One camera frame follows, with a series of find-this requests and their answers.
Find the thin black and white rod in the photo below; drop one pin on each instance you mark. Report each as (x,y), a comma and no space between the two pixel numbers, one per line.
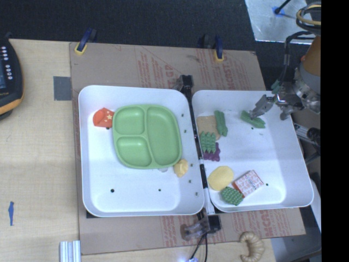
(202,171)

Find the green ridged toy vegetable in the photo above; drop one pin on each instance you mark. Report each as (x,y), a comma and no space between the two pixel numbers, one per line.
(207,142)

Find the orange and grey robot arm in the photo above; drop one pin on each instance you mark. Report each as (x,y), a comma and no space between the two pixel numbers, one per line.
(313,59)

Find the brown cardboard board, red print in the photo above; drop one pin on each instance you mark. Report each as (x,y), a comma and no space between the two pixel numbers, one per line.
(131,64)

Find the green pea pod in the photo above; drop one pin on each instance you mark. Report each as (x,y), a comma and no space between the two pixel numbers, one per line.
(257,122)
(221,124)

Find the green bumpy toy vegetable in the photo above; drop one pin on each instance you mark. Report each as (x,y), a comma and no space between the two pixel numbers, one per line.
(231,196)

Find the tan croissant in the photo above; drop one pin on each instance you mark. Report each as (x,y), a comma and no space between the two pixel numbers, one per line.
(257,244)

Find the yellow oval toy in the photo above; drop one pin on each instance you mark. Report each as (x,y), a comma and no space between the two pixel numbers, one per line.
(220,177)

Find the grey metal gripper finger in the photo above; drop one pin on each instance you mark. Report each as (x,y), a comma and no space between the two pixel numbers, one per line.
(285,113)
(263,105)

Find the small yellow lumpy toy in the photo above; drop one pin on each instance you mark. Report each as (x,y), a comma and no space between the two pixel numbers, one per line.
(181,168)

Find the orange and white packet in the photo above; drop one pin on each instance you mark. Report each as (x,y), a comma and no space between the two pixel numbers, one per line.
(248,183)

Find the red toy with yellow stars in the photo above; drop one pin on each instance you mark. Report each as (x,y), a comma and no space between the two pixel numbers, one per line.
(102,117)

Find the green divided plate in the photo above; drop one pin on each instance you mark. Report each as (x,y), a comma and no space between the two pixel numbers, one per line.
(161,135)

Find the tan bread slice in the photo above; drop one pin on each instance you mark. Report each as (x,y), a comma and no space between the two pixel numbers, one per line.
(207,123)

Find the black cylinder on white bracket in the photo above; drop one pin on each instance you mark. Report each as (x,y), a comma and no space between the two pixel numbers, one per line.
(313,135)

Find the white plastic tray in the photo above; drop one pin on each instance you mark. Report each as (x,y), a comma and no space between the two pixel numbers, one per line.
(136,192)
(272,157)

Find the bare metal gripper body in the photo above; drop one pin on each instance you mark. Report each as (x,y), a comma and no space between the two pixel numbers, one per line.
(291,100)

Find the purple grapes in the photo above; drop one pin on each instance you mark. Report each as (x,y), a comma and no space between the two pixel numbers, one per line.
(214,155)

